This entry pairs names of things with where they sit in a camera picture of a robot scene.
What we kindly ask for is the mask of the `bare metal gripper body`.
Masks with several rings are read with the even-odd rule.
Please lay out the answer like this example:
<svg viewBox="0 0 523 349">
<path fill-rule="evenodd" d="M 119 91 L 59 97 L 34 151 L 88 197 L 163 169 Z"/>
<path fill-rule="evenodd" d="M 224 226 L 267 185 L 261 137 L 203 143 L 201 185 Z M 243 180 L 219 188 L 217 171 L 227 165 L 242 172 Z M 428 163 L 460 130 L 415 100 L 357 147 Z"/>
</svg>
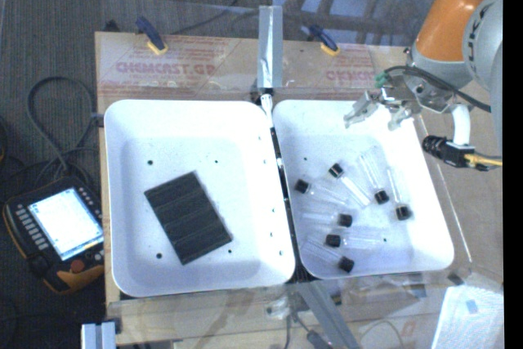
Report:
<svg viewBox="0 0 523 349">
<path fill-rule="evenodd" d="M 380 101 L 393 114 L 411 115 L 423 109 L 445 112 L 454 94 L 423 78 L 386 78 L 380 84 Z"/>
</svg>

